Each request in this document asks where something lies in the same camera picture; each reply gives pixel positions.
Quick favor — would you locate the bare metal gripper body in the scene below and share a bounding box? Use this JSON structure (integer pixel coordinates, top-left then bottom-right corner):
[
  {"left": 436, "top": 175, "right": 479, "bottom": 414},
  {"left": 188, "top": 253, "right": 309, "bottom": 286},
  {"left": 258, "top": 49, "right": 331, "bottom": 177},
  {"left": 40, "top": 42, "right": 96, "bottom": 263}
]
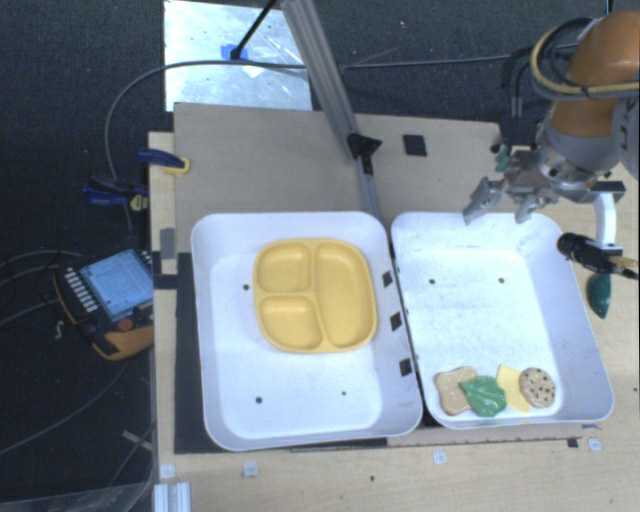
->
[{"left": 501, "top": 149, "right": 599, "bottom": 205}]

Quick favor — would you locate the dark green teardrop toy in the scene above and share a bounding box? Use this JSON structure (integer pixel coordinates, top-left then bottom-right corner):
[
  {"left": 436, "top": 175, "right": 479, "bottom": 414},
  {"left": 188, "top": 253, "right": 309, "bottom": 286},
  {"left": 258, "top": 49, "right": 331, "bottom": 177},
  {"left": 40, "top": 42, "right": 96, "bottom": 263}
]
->
[{"left": 586, "top": 271, "right": 613, "bottom": 320}]

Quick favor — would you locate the white plastic tray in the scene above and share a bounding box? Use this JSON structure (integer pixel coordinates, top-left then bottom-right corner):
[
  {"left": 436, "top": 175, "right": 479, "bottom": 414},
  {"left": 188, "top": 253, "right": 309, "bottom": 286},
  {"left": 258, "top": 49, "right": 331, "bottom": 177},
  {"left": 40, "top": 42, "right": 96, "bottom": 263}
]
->
[
  {"left": 190, "top": 210, "right": 426, "bottom": 453},
  {"left": 389, "top": 210, "right": 616, "bottom": 432}
]

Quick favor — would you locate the yellow divided plate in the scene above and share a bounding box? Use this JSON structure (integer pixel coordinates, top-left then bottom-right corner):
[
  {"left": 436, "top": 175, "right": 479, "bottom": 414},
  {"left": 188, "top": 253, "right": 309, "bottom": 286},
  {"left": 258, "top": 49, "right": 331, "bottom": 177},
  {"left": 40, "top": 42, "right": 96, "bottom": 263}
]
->
[{"left": 252, "top": 237, "right": 379, "bottom": 357}]

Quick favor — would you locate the yellow toy cheese slice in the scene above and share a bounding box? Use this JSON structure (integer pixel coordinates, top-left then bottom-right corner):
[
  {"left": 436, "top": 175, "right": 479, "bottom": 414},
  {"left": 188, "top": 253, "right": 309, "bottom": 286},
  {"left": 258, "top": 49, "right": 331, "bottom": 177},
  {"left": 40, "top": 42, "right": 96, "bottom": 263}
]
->
[{"left": 495, "top": 363, "right": 533, "bottom": 416}]

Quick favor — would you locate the tan chocolate chip biscuit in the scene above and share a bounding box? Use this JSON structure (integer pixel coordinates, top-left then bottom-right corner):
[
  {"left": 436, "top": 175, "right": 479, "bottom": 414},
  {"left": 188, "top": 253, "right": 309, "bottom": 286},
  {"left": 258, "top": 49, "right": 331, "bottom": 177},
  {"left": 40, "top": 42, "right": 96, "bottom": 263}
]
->
[{"left": 517, "top": 366, "right": 558, "bottom": 409}]

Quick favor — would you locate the green toy lettuce leaf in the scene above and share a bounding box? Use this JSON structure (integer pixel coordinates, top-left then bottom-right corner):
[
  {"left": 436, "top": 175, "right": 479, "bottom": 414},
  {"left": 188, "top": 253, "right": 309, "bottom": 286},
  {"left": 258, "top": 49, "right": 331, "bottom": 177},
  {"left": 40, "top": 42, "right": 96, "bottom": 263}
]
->
[{"left": 459, "top": 374, "right": 508, "bottom": 418}]

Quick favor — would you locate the tan toy bread slice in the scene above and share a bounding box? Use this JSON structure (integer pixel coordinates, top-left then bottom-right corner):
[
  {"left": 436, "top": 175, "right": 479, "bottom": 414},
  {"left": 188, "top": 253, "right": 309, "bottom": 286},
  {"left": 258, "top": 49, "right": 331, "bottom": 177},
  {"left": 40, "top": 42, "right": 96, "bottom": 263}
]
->
[{"left": 433, "top": 365, "right": 479, "bottom": 417}]

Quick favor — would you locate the brown cardboard board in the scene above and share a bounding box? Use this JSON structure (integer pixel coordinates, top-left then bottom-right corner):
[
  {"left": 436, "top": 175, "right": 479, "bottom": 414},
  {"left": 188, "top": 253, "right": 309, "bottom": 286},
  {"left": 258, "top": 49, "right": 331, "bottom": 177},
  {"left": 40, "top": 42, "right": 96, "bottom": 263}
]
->
[{"left": 172, "top": 101, "right": 587, "bottom": 454}]

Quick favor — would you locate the black cylinder on white bracket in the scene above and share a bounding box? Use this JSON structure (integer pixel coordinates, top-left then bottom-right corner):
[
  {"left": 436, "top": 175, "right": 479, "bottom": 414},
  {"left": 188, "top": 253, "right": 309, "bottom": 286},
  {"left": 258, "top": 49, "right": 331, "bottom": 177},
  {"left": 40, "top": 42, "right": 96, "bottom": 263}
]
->
[{"left": 556, "top": 180, "right": 627, "bottom": 275}]

